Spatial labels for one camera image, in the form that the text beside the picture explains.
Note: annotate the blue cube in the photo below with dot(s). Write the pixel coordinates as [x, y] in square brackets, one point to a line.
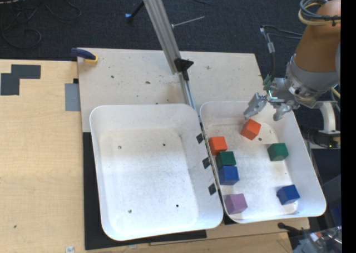
[288, 195]
[228, 175]

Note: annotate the pale wooden board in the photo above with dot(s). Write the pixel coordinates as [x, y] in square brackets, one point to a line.
[133, 79]

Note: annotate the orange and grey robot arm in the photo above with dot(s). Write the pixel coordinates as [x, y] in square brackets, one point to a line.
[317, 46]

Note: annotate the green cube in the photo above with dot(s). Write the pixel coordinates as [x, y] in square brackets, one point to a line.
[226, 159]
[277, 151]

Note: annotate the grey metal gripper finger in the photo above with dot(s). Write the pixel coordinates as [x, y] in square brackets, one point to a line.
[282, 110]
[256, 104]

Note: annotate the white plastic tray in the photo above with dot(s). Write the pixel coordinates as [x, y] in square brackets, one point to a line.
[147, 174]
[258, 179]

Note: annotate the purple cube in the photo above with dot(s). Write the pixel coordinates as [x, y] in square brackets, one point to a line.
[236, 204]

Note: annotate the orange cube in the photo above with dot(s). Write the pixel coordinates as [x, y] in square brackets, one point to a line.
[250, 129]
[217, 145]

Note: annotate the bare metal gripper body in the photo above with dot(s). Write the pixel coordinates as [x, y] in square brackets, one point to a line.
[283, 93]

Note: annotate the black cylinder on white bracket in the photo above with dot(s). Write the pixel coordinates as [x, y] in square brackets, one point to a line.
[329, 118]

